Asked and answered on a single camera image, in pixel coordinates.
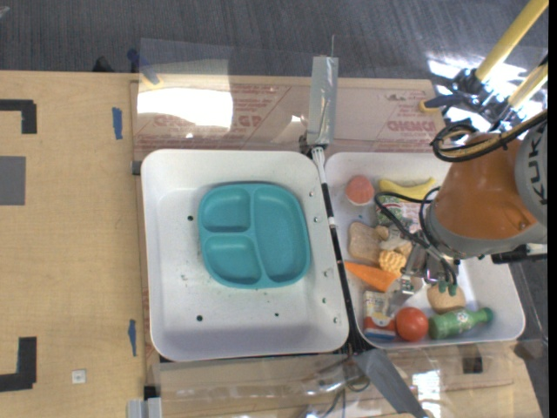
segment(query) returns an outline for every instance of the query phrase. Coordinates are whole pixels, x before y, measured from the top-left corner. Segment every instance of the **red tomato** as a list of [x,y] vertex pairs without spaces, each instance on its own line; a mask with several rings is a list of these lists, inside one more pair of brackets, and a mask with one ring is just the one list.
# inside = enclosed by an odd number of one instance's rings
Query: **red tomato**
[[422,340],[429,328],[427,316],[420,309],[414,307],[401,308],[395,321],[397,334],[410,342]]

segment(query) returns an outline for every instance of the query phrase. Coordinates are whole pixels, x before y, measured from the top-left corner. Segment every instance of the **black tape mark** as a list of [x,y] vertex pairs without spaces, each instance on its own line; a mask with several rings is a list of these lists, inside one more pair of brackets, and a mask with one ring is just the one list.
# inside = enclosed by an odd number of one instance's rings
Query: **black tape mark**
[[37,338],[19,338],[17,371],[0,374],[0,392],[13,392],[33,388],[37,382]]
[[37,105],[31,99],[0,99],[0,111],[20,111],[22,135],[37,134]]

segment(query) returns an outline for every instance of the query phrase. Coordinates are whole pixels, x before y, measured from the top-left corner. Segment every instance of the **orange carrot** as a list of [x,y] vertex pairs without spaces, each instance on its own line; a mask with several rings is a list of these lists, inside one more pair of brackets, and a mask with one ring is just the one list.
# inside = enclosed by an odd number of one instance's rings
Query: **orange carrot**
[[382,293],[385,293],[389,286],[399,277],[394,273],[383,271],[374,266],[363,265],[353,261],[346,261],[345,268]]

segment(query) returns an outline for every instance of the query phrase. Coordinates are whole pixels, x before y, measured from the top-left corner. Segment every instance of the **toy banana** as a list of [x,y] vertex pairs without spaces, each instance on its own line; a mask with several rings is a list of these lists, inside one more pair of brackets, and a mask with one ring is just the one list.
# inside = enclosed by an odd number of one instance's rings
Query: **toy banana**
[[435,179],[431,177],[425,183],[420,185],[399,185],[390,179],[380,179],[379,180],[379,190],[381,192],[394,192],[411,199],[423,199],[427,193],[432,189],[435,184]]

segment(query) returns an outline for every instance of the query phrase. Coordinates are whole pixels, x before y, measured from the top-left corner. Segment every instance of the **gray rectangle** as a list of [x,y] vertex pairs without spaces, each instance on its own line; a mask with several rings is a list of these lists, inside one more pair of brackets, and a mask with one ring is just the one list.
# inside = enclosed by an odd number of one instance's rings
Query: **gray rectangle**
[[0,157],[0,206],[25,204],[25,157]]

